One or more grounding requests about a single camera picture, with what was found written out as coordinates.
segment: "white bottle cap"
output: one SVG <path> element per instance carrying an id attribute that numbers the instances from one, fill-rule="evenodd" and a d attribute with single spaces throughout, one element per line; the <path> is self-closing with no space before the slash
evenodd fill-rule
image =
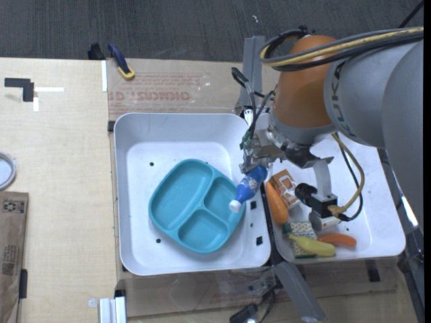
<path id="1" fill-rule="evenodd" d="M 229 209 L 234 212 L 234 213 L 238 213 L 242 208 L 242 203 L 240 201 L 237 200 L 232 200 L 229 203 Z"/>

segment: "brown paper bag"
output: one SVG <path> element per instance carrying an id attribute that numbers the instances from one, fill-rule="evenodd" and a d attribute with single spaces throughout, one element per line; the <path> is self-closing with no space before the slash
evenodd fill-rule
<path id="1" fill-rule="evenodd" d="M 28 194 L 0 192 L 0 323 L 16 323 Z"/>

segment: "blue bottle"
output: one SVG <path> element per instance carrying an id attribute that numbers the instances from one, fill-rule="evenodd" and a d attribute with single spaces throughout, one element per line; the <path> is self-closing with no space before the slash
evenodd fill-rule
<path id="1" fill-rule="evenodd" d="M 229 203 L 230 210 L 238 213 L 241 210 L 242 204 L 254 197 L 267 175 L 268 170 L 262 165 L 247 172 L 236 187 L 236 197 Z"/>

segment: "white ring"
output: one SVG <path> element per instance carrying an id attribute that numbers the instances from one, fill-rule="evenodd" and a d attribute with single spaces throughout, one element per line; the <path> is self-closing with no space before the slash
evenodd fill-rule
<path id="1" fill-rule="evenodd" d="M 12 169 L 11 174 L 9 175 L 9 178 L 3 182 L 0 183 L 0 190 L 6 189 L 15 179 L 16 176 L 16 165 L 13 162 L 12 158 L 10 158 L 6 153 L 3 153 L 0 151 L 0 159 L 4 159 L 6 163 L 8 163 Z"/>

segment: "yellow cable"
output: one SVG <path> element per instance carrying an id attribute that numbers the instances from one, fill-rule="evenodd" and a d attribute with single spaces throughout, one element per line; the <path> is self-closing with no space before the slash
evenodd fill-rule
<path id="1" fill-rule="evenodd" d="M 398 37 L 398 36 L 404 36 L 406 34 L 415 34 L 417 32 L 423 32 L 423 31 L 424 31 L 424 27 L 422 26 L 422 27 L 419 27 L 419 28 L 410 28 L 410 29 L 406 29 L 406 30 L 398 30 L 398 31 L 394 31 L 394 32 L 387 32 L 387 33 L 379 34 L 379 35 L 376 35 L 376 36 L 364 37 L 364 38 L 360 38 L 358 40 L 353 40 L 351 42 L 337 44 L 335 46 L 330 46 L 328 48 L 316 50 L 316 51 L 310 52 L 308 54 L 300 55 L 298 57 L 292 57 L 291 59 L 274 61 L 274 62 L 270 62 L 270 63 L 264 63 L 264 65 L 272 66 L 272 67 L 279 67 L 279 66 L 284 66 L 284 65 L 293 65 L 294 63 L 298 63 L 300 61 L 305 61 L 305 60 L 313 59 L 315 57 L 320 57 L 320 56 L 323 56 L 323 55 L 326 55 L 326 54 L 330 54 L 332 52 L 338 52 L 338 51 L 341 51 L 341 50 L 353 48 L 355 46 L 362 46 L 362 45 L 365 45 L 365 44 L 368 44 L 368 43 L 376 42 L 378 40 L 383 40 L 385 38 L 393 38 L 393 37 Z M 261 54 L 260 54 L 261 59 L 265 58 L 264 56 L 265 56 L 266 50 L 268 49 L 268 46 L 266 46 L 261 51 Z"/>
<path id="2" fill-rule="evenodd" d="M 330 205 L 328 207 L 328 210 L 330 210 L 330 212 L 333 215 L 339 215 L 344 213 L 345 211 L 347 211 L 347 208 L 349 208 L 353 202 L 355 202 L 355 200 L 357 199 L 357 197 L 359 196 L 359 194 L 362 191 L 362 188 L 364 187 L 364 183 L 365 183 L 365 175 L 364 175 L 364 171 L 361 168 L 361 166 L 359 165 L 358 161 L 356 160 L 356 158 L 353 156 L 353 154 L 350 152 L 350 150 L 347 148 L 347 146 L 345 146 L 343 144 L 343 142 L 339 139 L 339 137 L 337 136 L 337 134 L 333 133 L 331 134 L 332 137 L 338 142 L 338 144 L 340 145 L 340 147 L 349 155 L 350 159 L 353 161 L 353 163 L 355 164 L 355 166 L 358 168 L 359 173 L 361 175 L 361 181 L 359 184 L 358 189 L 356 190 L 354 196 L 344 205 L 344 206 L 337 206 L 337 205 Z"/>

